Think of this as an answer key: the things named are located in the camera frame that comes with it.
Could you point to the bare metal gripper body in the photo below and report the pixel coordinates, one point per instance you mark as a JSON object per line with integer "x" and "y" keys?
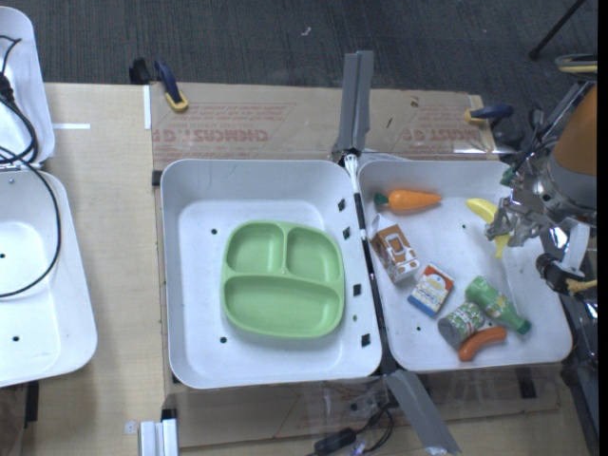
{"x": 546, "y": 207}

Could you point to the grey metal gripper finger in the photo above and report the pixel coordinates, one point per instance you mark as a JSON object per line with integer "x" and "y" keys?
{"x": 522, "y": 234}
{"x": 499, "y": 221}

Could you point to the yellow banana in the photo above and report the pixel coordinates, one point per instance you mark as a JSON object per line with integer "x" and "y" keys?
{"x": 482, "y": 208}

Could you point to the white plastic tray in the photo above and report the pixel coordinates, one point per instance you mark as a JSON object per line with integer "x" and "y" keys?
{"x": 21, "y": 93}
{"x": 199, "y": 273}
{"x": 43, "y": 302}
{"x": 442, "y": 250}

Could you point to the green bottle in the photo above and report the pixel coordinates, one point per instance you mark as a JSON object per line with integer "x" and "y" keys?
{"x": 494, "y": 302}

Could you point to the orange carrot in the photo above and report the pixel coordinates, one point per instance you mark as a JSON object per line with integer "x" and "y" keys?
{"x": 413, "y": 200}

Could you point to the red blue white carton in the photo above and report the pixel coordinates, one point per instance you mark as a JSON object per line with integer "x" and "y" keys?
{"x": 431, "y": 289}

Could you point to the green can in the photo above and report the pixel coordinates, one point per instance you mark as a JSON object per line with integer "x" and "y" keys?
{"x": 461, "y": 323}

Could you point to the orange and white carton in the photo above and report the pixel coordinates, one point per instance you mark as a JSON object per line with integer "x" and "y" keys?
{"x": 394, "y": 252}

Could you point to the orange sausage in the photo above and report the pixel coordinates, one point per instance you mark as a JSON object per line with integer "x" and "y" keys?
{"x": 480, "y": 342}

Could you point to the green divided plate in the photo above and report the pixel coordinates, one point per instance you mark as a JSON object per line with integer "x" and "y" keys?
{"x": 282, "y": 302}

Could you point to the brown cardboard board red print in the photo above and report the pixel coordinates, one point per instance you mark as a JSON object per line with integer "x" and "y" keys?
{"x": 266, "y": 126}

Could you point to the black block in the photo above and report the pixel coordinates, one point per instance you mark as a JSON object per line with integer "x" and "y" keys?
{"x": 335, "y": 440}

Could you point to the black cylinder on white bracket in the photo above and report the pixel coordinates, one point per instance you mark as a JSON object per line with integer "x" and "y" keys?
{"x": 553, "y": 269}

